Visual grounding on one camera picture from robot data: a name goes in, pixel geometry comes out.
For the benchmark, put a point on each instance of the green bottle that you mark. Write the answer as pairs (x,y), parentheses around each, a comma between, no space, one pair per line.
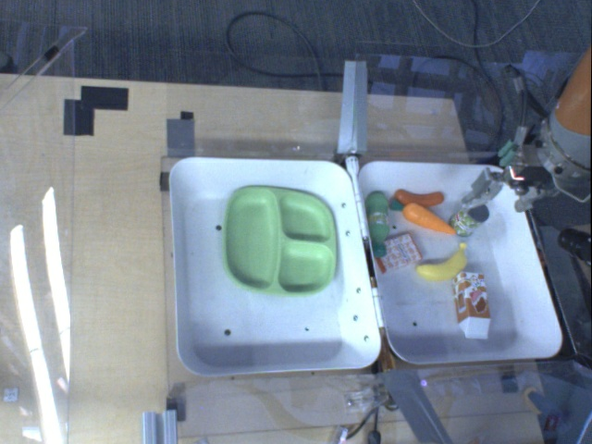
(377,206)

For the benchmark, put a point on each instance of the green divided plate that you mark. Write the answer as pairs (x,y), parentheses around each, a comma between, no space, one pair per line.
(252,238)

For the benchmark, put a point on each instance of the yellow banana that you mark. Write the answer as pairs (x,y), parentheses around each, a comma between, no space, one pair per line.
(444,270)

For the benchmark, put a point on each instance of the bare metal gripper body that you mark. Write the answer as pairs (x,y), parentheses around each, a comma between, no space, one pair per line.
(536,179)

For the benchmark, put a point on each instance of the orange and white packet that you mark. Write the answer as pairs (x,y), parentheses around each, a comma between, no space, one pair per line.
(401,251)

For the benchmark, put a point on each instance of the white plastic tray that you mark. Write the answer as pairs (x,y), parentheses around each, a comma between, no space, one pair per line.
(430,331)
(259,331)

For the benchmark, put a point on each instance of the green and white can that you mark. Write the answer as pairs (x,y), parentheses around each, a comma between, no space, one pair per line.
(464,224)

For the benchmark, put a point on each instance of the orange sausage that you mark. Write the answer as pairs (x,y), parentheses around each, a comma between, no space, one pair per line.
(418,197)

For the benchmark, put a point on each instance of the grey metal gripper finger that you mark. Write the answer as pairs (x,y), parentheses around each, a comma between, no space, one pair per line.
(488,177)
(476,193)

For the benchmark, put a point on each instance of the orange carrot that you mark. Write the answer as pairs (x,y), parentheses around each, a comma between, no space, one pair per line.
(425,218)

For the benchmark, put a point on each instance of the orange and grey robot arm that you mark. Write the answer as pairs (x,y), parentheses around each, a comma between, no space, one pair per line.
(575,104)

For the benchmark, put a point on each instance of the orange and white carton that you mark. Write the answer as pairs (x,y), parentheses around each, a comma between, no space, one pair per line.
(472,303)

